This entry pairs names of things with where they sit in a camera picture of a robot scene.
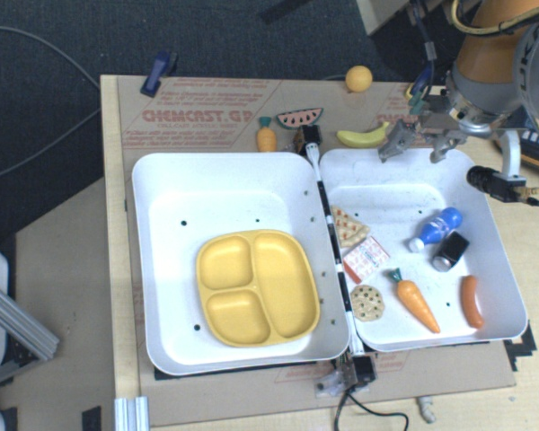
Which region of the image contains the red and white packet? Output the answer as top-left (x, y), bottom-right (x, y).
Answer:
top-left (341, 235), bottom-right (392, 286)

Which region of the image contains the beige chocolate chip biscuit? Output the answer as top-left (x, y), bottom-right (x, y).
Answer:
top-left (349, 284), bottom-right (386, 323)

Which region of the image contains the thin black and white rod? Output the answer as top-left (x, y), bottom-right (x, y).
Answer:
top-left (305, 143), bottom-right (366, 356)

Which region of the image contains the toy watermelon slice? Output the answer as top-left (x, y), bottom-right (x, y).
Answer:
top-left (275, 107), bottom-right (325, 131)

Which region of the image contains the short stubby orange carrot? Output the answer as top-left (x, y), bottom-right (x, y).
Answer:
top-left (255, 115), bottom-right (278, 154)

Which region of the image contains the toy pizza slice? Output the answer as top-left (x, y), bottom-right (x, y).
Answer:
top-left (328, 205), bottom-right (371, 249)

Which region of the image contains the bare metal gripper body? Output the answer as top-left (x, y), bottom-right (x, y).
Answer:
top-left (416, 93), bottom-right (496, 146)

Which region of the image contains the yellow banana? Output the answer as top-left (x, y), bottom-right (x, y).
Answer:
top-left (335, 120), bottom-right (392, 149)

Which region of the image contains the small black can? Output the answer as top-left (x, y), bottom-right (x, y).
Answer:
top-left (431, 230), bottom-right (471, 273)

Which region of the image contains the long orange carrot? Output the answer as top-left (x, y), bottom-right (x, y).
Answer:
top-left (387, 267), bottom-right (442, 335)

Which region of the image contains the yellow divided plate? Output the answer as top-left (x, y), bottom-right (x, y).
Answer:
top-left (195, 229), bottom-right (322, 348)

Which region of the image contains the yellow-orange ball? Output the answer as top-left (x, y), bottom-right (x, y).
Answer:
top-left (344, 65), bottom-right (374, 93)

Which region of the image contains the white plastic tray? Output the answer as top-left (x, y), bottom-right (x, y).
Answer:
top-left (318, 146), bottom-right (529, 353)
top-left (131, 151), bottom-right (353, 376)

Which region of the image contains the black cylinder on white bracket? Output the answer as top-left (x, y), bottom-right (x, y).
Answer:
top-left (465, 129), bottom-right (529, 204)

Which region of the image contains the orange sausage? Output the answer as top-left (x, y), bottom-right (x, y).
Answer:
top-left (459, 274), bottom-right (485, 330)

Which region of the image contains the blue and white bottle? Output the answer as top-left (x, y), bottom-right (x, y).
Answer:
top-left (407, 206), bottom-right (464, 254)

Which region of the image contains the brown cardboard board red print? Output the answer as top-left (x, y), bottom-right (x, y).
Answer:
top-left (116, 75), bottom-right (518, 428)

